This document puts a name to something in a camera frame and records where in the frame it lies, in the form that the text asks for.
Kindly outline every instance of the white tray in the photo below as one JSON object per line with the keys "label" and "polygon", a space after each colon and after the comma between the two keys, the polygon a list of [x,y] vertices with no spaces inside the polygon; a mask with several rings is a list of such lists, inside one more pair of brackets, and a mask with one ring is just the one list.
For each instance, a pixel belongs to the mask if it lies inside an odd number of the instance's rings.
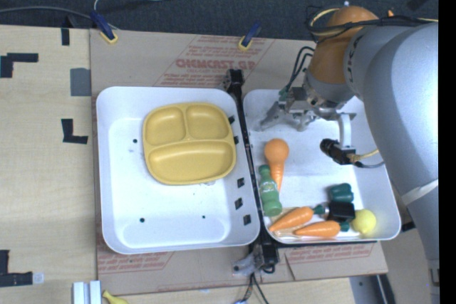
{"label": "white tray", "polygon": [[[266,163],[264,145],[272,138],[285,140],[290,149],[285,161],[284,178],[281,185],[280,201],[284,208],[298,206],[315,207],[328,201],[328,189],[334,185],[348,182],[354,193],[355,209],[370,209],[377,218],[376,228],[364,236],[352,229],[341,232],[334,239],[318,238],[278,238],[282,243],[323,243],[334,241],[372,241],[388,240],[396,237],[401,222],[393,190],[384,166],[375,169],[361,169],[353,165],[341,166],[333,162],[320,150],[324,138],[339,139],[339,128],[336,121],[315,120],[306,130],[296,130],[297,121],[291,116],[284,123],[275,125],[263,132],[259,131],[259,122],[266,116],[267,110],[277,100],[278,90],[253,90],[245,96],[244,114],[249,130],[249,141],[256,179],[259,183],[258,167]],[[357,98],[348,102],[340,112],[354,112],[352,120],[352,145],[357,153],[374,150],[375,143],[368,128],[363,103]],[[380,162],[378,154],[366,160],[366,164]],[[322,220],[315,216],[313,221]],[[271,224],[270,218],[264,218],[266,227]]]}
{"label": "white tray", "polygon": [[[234,169],[206,184],[169,186],[153,179],[142,146],[145,116],[173,103],[206,102],[234,116]],[[218,89],[113,87],[96,101],[103,237],[118,253],[243,246],[259,217],[236,104]]]}

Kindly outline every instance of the yellow ball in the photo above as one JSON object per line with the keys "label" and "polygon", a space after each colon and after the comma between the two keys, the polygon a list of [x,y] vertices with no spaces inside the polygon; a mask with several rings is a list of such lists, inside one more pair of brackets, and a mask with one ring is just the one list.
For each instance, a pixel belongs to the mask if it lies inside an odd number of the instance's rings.
{"label": "yellow ball", "polygon": [[351,226],[361,234],[367,234],[375,228],[377,218],[369,209],[360,209],[355,212],[355,219],[352,220]]}

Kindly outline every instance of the cardboard sheet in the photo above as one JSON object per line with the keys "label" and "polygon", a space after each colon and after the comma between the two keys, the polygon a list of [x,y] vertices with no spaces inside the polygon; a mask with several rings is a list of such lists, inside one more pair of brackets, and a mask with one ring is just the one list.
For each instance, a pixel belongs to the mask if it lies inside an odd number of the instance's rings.
{"label": "cardboard sheet", "polygon": [[[232,264],[247,255],[247,247],[125,256],[106,246],[100,231],[95,100],[110,86],[220,88],[230,68],[244,71],[245,95],[254,89],[279,89],[288,82],[299,49],[314,44],[255,38],[242,52],[237,37],[133,31],[118,31],[118,36],[110,45],[97,30],[90,31],[98,279],[115,295],[245,285],[247,278],[233,275]],[[262,274],[263,283],[388,270],[378,242],[281,248],[279,254],[275,273]]]}

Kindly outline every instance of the green bottle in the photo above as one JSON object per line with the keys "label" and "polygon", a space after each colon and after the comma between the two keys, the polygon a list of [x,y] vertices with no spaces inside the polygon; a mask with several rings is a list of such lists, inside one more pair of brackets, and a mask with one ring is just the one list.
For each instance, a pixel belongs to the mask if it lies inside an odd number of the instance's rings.
{"label": "green bottle", "polygon": [[261,175],[259,183],[259,196],[263,205],[265,216],[278,216],[282,212],[282,204],[279,201],[277,184],[271,177],[271,170],[267,164],[259,167]]}

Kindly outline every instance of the orange carrot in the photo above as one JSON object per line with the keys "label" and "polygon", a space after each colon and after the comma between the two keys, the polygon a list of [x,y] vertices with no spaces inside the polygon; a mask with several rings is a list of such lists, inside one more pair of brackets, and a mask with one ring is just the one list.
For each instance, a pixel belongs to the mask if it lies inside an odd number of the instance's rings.
{"label": "orange carrot", "polygon": [[284,177],[284,164],[290,150],[287,143],[280,138],[274,138],[266,143],[264,156],[271,170],[271,177],[280,191],[282,178]]}
{"label": "orange carrot", "polygon": [[297,236],[334,237],[341,231],[341,225],[336,221],[319,221],[295,230]]}
{"label": "orange carrot", "polygon": [[277,219],[270,227],[271,232],[292,228],[307,223],[314,216],[314,210],[308,206],[293,209]]}

